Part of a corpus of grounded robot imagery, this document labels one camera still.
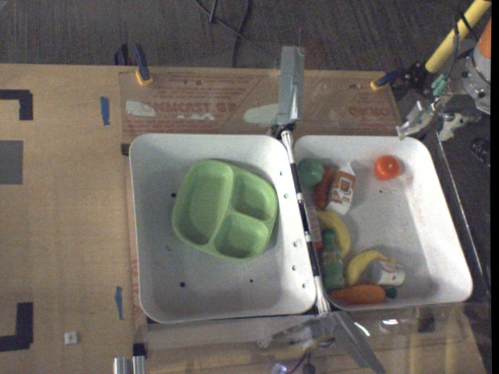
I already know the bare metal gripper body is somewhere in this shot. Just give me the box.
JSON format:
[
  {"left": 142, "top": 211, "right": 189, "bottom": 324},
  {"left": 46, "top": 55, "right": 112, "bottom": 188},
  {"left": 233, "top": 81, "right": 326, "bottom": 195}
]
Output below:
[{"left": 431, "top": 62, "right": 492, "bottom": 119}]

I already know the orange round doughnut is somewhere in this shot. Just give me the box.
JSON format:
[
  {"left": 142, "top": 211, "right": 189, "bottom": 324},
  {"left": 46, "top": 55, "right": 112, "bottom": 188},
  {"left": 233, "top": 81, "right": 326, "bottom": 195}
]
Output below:
[{"left": 374, "top": 154, "right": 402, "bottom": 182}]

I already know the white and brown carton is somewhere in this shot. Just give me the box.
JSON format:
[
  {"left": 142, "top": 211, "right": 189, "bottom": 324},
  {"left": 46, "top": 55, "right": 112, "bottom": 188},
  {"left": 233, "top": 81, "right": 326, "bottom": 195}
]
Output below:
[{"left": 326, "top": 162, "right": 357, "bottom": 216}]

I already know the white plastic tray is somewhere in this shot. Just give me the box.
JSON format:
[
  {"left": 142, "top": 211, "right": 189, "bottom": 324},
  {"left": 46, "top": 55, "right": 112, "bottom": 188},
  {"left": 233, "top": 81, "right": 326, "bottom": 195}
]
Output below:
[
  {"left": 292, "top": 134, "right": 475, "bottom": 312},
  {"left": 128, "top": 132, "right": 318, "bottom": 324}
]

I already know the green broccoli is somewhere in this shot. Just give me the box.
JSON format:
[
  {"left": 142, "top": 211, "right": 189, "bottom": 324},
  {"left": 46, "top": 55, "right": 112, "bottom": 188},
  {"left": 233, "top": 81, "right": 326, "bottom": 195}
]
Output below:
[{"left": 297, "top": 157, "right": 326, "bottom": 189}]

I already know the orange-red sausage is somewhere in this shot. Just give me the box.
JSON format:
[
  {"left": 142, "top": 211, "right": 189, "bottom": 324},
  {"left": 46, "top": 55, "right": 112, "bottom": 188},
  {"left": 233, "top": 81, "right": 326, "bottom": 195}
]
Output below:
[{"left": 313, "top": 166, "right": 337, "bottom": 210}]

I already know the yellow banana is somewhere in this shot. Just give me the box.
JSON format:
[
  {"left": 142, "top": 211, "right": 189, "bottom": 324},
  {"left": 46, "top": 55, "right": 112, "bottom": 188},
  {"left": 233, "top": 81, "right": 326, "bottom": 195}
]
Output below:
[
  {"left": 344, "top": 249, "right": 395, "bottom": 288},
  {"left": 315, "top": 208, "right": 352, "bottom": 259}
]

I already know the thin black and white rod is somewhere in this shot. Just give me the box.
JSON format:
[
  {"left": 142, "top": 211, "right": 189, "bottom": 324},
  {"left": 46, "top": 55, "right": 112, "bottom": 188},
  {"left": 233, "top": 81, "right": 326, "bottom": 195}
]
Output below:
[{"left": 279, "top": 129, "right": 331, "bottom": 316}]

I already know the white can with red print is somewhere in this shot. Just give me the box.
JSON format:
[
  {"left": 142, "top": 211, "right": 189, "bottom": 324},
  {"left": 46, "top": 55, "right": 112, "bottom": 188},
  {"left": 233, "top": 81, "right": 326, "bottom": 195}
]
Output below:
[{"left": 370, "top": 260, "right": 407, "bottom": 288}]

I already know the green plastic bottle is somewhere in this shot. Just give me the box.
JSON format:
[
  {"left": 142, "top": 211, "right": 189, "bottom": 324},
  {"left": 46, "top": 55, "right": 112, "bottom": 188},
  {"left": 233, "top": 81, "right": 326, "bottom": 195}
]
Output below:
[{"left": 320, "top": 228, "right": 346, "bottom": 292}]

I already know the orange carrot with green tip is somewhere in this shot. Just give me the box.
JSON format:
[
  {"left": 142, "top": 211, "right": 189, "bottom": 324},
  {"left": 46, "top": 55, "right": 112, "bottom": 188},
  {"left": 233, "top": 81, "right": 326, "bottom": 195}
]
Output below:
[{"left": 328, "top": 283, "right": 399, "bottom": 306}]

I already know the brown cardboard board, red print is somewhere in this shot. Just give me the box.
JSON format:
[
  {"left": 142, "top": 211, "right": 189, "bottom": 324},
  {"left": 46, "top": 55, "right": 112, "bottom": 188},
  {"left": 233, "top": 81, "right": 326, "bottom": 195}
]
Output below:
[{"left": 118, "top": 65, "right": 405, "bottom": 326}]

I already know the green divided plate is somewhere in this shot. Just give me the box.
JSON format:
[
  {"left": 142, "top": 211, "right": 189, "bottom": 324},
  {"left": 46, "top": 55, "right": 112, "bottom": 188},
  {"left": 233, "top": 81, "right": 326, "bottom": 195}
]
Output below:
[{"left": 171, "top": 158, "right": 280, "bottom": 261}]

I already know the black block with thin wires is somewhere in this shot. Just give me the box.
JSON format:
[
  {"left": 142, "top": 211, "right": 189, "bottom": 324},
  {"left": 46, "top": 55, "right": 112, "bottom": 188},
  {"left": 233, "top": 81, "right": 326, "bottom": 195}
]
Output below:
[{"left": 270, "top": 120, "right": 297, "bottom": 138}]

